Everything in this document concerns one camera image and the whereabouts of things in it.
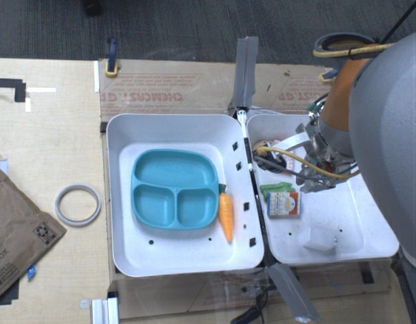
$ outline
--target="tape roll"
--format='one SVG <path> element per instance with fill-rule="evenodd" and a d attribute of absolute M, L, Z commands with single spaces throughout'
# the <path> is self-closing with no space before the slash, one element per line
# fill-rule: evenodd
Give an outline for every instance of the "tape roll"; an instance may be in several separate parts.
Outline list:
<path fill-rule="evenodd" d="M 87 219 L 83 219 L 80 221 L 76 221 L 73 219 L 68 219 L 64 214 L 61 212 L 61 209 L 59 208 L 59 204 L 61 203 L 62 198 L 70 191 L 75 190 L 83 190 L 85 192 L 88 192 L 89 194 L 92 194 L 92 196 L 95 198 L 97 202 L 97 207 L 95 209 L 95 212 L 88 217 Z M 57 198 L 55 199 L 55 211 L 58 215 L 58 218 L 64 222 L 67 225 L 70 225 L 72 227 L 84 227 L 88 224 L 90 224 L 92 221 L 95 220 L 95 218 L 99 215 L 101 210 L 101 198 L 99 193 L 92 188 L 91 186 L 85 185 L 85 184 L 74 184 L 69 185 L 61 190 L 61 192 L 58 194 Z"/>

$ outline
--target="brown cardboard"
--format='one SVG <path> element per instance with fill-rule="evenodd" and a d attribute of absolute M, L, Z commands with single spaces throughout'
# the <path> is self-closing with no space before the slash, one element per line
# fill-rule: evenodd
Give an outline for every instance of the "brown cardboard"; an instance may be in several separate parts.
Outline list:
<path fill-rule="evenodd" d="M 121 113 L 222 114 L 234 92 L 234 63 L 118 60 L 118 75 L 104 75 L 100 60 L 101 121 Z M 330 90 L 322 66 L 258 63 L 253 109 L 306 114 L 306 107 Z"/>
<path fill-rule="evenodd" d="M 0 295 L 65 232 L 0 170 Z"/>
<path fill-rule="evenodd" d="M 295 267 L 293 272 L 311 300 L 390 290 L 390 261 L 343 262 Z M 255 305 L 255 298 L 272 286 L 266 269 L 243 273 L 193 273 L 155 277 L 126 277 L 115 273 L 109 291 L 119 296 L 120 319 L 218 311 Z M 270 290 L 268 304 L 284 302 Z"/>

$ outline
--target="black tape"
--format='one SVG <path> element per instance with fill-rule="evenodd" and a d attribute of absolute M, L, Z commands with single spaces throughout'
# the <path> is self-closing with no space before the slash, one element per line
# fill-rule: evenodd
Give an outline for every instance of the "black tape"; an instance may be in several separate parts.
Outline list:
<path fill-rule="evenodd" d="M 117 298 L 118 297 L 118 291 L 110 291 L 110 292 L 107 292 L 107 298 L 108 299 L 110 299 L 110 298 Z"/>
<path fill-rule="evenodd" d="M 0 78 L 0 88 L 14 88 L 14 101 L 25 102 L 26 83 L 23 83 L 22 79 Z"/>
<path fill-rule="evenodd" d="M 100 123 L 100 133 L 106 133 L 107 129 L 107 121 L 102 121 Z"/>
<path fill-rule="evenodd" d="M 19 279 L 0 295 L 0 305 L 11 305 L 12 300 L 19 298 Z"/>

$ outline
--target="blue clamp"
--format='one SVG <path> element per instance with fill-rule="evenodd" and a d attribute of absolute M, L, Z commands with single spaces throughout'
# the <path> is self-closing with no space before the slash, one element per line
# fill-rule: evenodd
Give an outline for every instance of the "blue clamp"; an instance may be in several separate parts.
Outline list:
<path fill-rule="evenodd" d="M 30 281 L 35 275 L 35 265 L 32 264 L 28 271 L 26 272 L 26 277 L 28 278 L 28 281 Z"/>
<path fill-rule="evenodd" d="M 340 71 L 340 68 L 338 67 L 338 68 L 334 68 L 333 70 L 328 71 L 328 72 L 326 72 L 326 73 L 321 73 L 321 74 L 318 76 L 319 81 L 320 81 L 321 83 L 329 83 L 329 82 L 333 82 L 333 81 L 334 81 L 334 79 L 336 79 L 336 76 L 337 76 L 337 74 L 338 74 L 338 72 L 339 72 L 339 71 Z"/>
<path fill-rule="evenodd" d="M 118 63 L 116 61 L 116 40 L 114 38 L 109 39 L 110 51 L 109 59 L 106 61 L 105 74 L 107 77 L 116 77 L 118 74 Z"/>

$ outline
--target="yellow cable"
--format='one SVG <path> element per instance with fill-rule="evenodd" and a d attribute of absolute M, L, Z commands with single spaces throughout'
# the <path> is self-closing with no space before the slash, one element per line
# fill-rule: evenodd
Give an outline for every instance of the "yellow cable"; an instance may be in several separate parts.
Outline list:
<path fill-rule="evenodd" d="M 355 48 L 351 49 L 350 53 L 349 50 L 344 51 L 317 51 L 316 49 L 313 50 L 313 55 L 316 57 L 347 57 L 353 56 L 358 54 L 368 54 L 368 53 L 380 53 L 385 49 L 391 47 L 394 43 L 388 43 L 387 45 L 376 45 L 370 47 L 363 47 L 363 48 Z"/>
<path fill-rule="evenodd" d="M 281 153 L 284 154 L 286 156 L 292 157 L 293 159 L 296 159 L 297 161 L 304 163 L 306 166 L 310 167 L 311 169 L 317 171 L 318 173 L 325 175 L 325 176 L 330 176 L 332 178 L 338 178 L 338 179 L 348 179 L 351 178 L 353 176 L 356 176 L 359 174 L 359 170 L 351 173 L 351 174 L 335 174 L 335 173 L 330 173 L 328 171 L 325 171 L 319 167 L 316 167 L 315 165 L 311 164 L 310 162 L 302 159 L 299 156 L 296 156 L 294 153 L 290 153 L 289 151 L 286 150 L 282 150 L 280 148 L 271 148 L 270 146 L 260 146 L 259 148 L 256 149 L 256 153 L 259 156 L 266 156 L 266 152 L 267 151 L 274 151 L 276 153 Z"/>

